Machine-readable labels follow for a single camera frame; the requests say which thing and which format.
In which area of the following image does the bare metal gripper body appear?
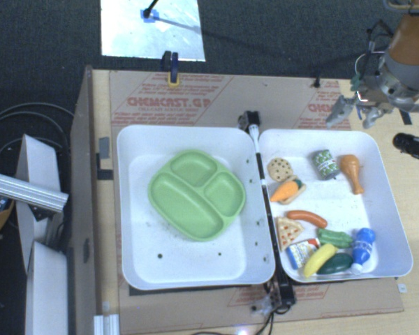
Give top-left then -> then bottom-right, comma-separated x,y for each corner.
355,75 -> 419,115

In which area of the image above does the green small can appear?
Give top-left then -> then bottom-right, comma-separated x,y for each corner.
311,149 -> 341,181

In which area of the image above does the orange chicken drumstick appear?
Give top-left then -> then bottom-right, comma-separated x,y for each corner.
339,154 -> 365,196

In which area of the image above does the tan chocolate chip biscuit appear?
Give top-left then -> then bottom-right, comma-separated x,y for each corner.
266,156 -> 295,183

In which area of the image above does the white plastic tray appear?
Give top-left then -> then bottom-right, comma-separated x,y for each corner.
116,124 -> 277,291
257,128 -> 415,284

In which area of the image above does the tan bread slice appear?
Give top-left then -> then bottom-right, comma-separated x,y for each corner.
277,174 -> 308,206

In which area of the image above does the orange carrot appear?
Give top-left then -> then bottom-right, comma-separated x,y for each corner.
269,179 -> 303,203

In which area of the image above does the thin black and white rod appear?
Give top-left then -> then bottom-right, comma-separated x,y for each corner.
248,124 -> 284,285

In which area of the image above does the orange sausage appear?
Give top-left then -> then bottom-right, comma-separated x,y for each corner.
286,209 -> 329,230

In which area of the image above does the brown cardboard board red print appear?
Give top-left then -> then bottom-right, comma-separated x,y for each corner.
108,69 -> 405,335

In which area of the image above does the pizza slice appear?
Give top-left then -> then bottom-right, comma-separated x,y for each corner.
275,216 -> 306,252

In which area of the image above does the blue bottle with white cap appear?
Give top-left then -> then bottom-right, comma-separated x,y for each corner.
349,227 -> 377,276

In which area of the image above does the yellow banana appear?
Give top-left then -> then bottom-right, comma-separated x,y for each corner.
302,243 -> 339,280

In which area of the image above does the dark green cucumber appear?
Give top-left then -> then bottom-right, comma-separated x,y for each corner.
315,252 -> 355,276

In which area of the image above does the green divided plate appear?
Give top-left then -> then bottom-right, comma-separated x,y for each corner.
147,149 -> 247,243

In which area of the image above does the black cylinder on white bracket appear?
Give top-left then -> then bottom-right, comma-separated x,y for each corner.
392,104 -> 419,162

